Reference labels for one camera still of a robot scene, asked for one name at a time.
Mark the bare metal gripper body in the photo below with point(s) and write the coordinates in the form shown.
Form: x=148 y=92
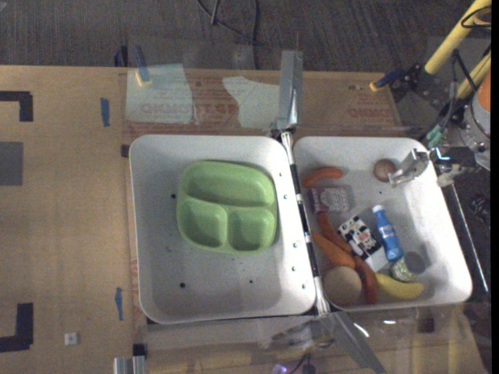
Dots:
x=477 y=150

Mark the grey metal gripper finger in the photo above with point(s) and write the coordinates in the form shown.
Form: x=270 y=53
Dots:
x=401 y=177
x=416 y=159

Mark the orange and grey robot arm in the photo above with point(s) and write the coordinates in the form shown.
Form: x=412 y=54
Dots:
x=483 y=103

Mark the brown round biscuit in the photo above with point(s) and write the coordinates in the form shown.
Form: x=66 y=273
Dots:
x=383 y=169

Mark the white plastic tray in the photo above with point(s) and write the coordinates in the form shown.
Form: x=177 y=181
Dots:
x=218 y=286
x=429 y=224

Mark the blue bottle white cap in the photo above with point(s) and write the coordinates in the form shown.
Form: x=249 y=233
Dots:
x=388 y=232

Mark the red and white packet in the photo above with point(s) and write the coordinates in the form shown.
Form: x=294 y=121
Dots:
x=331 y=199

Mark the black and white cow carton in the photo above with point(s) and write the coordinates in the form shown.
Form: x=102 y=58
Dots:
x=360 y=240

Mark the orange sausage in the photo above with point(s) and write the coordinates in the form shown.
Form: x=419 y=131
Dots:
x=323 y=176
x=331 y=232

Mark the small green can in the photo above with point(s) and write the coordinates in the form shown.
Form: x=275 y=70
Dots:
x=403 y=269

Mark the orange carrot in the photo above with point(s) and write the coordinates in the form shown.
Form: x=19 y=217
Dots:
x=331 y=252

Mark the thin black and white rod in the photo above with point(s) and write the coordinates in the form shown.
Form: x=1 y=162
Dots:
x=299 y=199

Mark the red-brown sausage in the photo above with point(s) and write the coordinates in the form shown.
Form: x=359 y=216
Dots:
x=368 y=281

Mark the yellow banana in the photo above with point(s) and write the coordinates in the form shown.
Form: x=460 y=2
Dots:
x=399 y=288

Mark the brown bread roll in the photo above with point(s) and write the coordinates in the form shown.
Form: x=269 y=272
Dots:
x=342 y=286

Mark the green divided plate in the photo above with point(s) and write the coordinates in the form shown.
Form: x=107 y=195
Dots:
x=226 y=193

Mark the small white square block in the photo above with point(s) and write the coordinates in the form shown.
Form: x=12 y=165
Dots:
x=71 y=338

